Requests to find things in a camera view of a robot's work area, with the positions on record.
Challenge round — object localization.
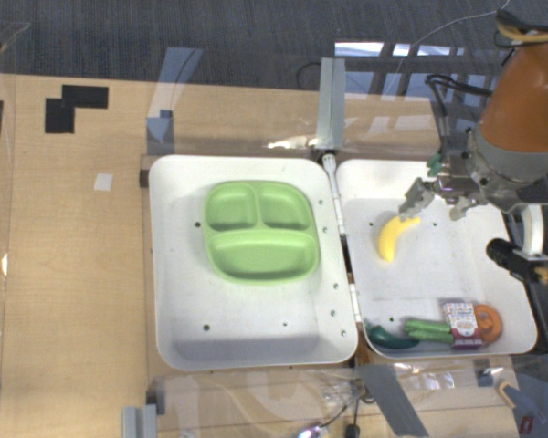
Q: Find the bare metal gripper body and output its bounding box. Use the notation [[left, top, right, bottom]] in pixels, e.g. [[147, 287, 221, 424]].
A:
[[430, 149, 490, 205]]

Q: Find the yellow banana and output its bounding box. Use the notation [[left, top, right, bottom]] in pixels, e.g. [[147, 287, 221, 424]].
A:
[[377, 215, 422, 264]]

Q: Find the orange doughnut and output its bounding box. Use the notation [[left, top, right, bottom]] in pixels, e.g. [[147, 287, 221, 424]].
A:
[[473, 303, 504, 343]]

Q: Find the green divided plate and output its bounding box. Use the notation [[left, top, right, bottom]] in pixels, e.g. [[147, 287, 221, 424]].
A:
[[203, 180, 321, 287]]

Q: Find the black cylinder on white bracket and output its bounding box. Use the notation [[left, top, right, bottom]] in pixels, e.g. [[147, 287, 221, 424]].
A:
[[485, 203, 548, 285]]

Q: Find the white plastic tray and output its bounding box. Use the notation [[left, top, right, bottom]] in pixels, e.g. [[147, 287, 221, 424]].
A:
[[335, 158, 540, 360], [147, 154, 360, 372]]

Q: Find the dark green toy pepper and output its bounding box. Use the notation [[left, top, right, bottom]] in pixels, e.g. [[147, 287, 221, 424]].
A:
[[364, 321, 421, 351]]

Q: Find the white and purple carton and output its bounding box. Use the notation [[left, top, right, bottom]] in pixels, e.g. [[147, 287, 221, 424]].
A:
[[441, 300, 483, 351]]

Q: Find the light green toy vegetable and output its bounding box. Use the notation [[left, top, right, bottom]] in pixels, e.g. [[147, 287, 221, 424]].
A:
[[402, 318, 456, 347]]

